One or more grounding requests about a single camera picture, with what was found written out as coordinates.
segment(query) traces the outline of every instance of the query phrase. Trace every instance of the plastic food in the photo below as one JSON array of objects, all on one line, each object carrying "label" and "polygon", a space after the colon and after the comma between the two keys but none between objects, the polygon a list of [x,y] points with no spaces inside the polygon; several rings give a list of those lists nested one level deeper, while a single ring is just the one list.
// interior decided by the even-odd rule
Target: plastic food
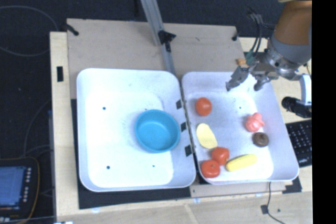
[{"label": "plastic food", "polygon": [[218,145],[217,139],[210,129],[210,126],[205,123],[200,123],[197,126],[196,135],[202,147],[215,148]]},{"label": "plastic food", "polygon": [[208,116],[212,110],[211,101],[208,98],[201,97],[197,99],[195,109],[200,116]]},{"label": "plastic food", "polygon": [[229,160],[226,163],[225,168],[231,172],[248,167],[252,164],[255,164],[256,162],[257,156],[255,154],[246,154]]},{"label": "plastic food", "polygon": [[262,116],[260,113],[256,112],[252,116],[247,117],[245,127],[250,132],[257,132],[265,123],[262,121]]},{"label": "plastic food", "polygon": [[213,178],[220,174],[221,168],[219,163],[213,159],[202,162],[201,172],[204,177]]},{"label": "plastic food", "polygon": [[264,147],[268,145],[269,138],[267,134],[258,132],[258,133],[253,134],[252,141],[253,141],[253,144],[255,144],[256,146]]},{"label": "plastic food", "polygon": [[211,152],[211,159],[217,161],[220,165],[225,165],[230,158],[230,151],[225,147],[216,147]]}]

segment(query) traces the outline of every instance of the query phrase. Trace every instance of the blue screen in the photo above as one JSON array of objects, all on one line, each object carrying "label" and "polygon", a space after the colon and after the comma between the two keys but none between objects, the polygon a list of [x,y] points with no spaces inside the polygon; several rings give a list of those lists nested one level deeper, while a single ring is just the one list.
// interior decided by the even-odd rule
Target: blue screen
[{"label": "blue screen", "polygon": [[0,167],[0,206],[18,205],[25,166]]}]

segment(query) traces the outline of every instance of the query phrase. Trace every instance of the blue plate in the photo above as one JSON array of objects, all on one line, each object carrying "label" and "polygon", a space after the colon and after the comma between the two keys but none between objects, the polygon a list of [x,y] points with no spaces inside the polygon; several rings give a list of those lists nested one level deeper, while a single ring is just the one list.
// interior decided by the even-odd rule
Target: blue plate
[{"label": "blue plate", "polygon": [[180,127],[176,120],[162,110],[147,110],[135,122],[135,135],[147,151],[161,153],[172,150],[180,140]]}]

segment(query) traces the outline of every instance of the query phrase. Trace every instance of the table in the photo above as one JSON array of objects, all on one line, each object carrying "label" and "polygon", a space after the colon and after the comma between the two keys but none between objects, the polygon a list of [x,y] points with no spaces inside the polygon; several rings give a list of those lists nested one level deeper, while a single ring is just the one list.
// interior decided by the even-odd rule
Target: table
[{"label": "table", "polygon": [[[76,97],[77,73],[91,67],[164,69],[160,51],[151,40],[147,23],[102,20],[69,19],[67,21],[79,35],[72,32],[50,33],[52,107],[54,123],[55,194],[58,221],[80,223],[227,223],[273,221],[263,215],[260,205],[267,203],[267,183],[229,186],[200,186],[194,183],[191,197],[181,200],[164,200],[79,209],[75,150],[73,144],[70,100]],[[165,24],[165,30],[177,35],[172,41],[176,76],[194,71],[233,71],[235,60],[243,58],[253,39],[232,40],[236,29],[232,26],[203,26]],[[300,98],[299,83],[282,78],[272,82],[279,103],[285,96]],[[302,118],[282,110],[285,122]],[[284,206],[279,218],[282,221],[309,220],[312,214],[312,169],[300,169],[303,192],[277,195],[291,182],[272,183],[272,205]]]}]

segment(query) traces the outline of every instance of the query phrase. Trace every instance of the white surface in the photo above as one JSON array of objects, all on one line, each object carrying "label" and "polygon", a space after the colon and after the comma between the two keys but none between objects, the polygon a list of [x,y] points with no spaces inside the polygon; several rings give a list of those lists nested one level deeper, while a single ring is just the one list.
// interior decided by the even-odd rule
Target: white surface
[{"label": "white surface", "polygon": [[176,148],[145,151],[135,138],[137,117],[149,109],[186,122],[176,77],[166,71],[85,69],[77,78],[79,174],[92,191],[177,188],[195,178],[188,129]]},{"label": "white surface", "polygon": [[[210,126],[218,141],[218,146],[230,150],[230,158],[244,154],[256,154],[256,164],[228,172],[221,166],[221,173],[215,178],[205,178],[211,184],[229,184],[239,182],[260,182],[270,180],[292,180],[298,175],[299,167],[293,152],[285,123],[274,94],[272,85],[266,84],[260,91],[254,91],[256,80],[249,76],[240,86],[227,92],[225,82],[230,80],[232,72],[190,72],[182,79],[187,116],[193,137],[199,167],[211,159],[211,151],[203,148],[196,136],[200,123]],[[195,102],[207,97],[213,105],[210,115],[199,116],[195,111]],[[270,139],[266,147],[257,147],[252,142],[252,132],[245,129],[248,115],[262,114],[265,126],[259,131],[265,132]]]}]

